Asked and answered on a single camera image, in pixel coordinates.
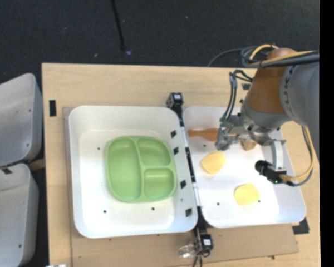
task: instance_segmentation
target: wooden table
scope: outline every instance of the wooden table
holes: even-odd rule
[[[67,180],[64,108],[80,105],[162,106],[171,92],[181,92],[184,107],[226,106],[229,72],[235,68],[122,66],[44,63],[45,159],[48,241],[51,265],[67,266],[188,266],[178,247],[193,238],[182,234],[88,239],[71,219]],[[244,70],[250,76],[253,69]],[[239,86],[238,100],[247,91]],[[310,157],[301,127],[288,122],[281,128],[295,172],[308,168]],[[215,248],[203,259],[209,267],[320,266],[319,162],[311,180],[301,186],[307,205],[309,234],[294,236],[290,224],[259,227],[209,228]]]

